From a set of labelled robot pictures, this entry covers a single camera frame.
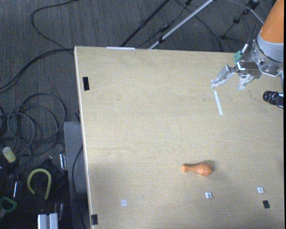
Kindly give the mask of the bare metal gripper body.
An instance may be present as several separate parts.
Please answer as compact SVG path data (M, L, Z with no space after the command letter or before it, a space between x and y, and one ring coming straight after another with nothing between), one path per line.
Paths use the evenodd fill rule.
M276 77L283 72L284 44L268 41L246 43L235 55L235 72L241 79L259 79L262 74Z

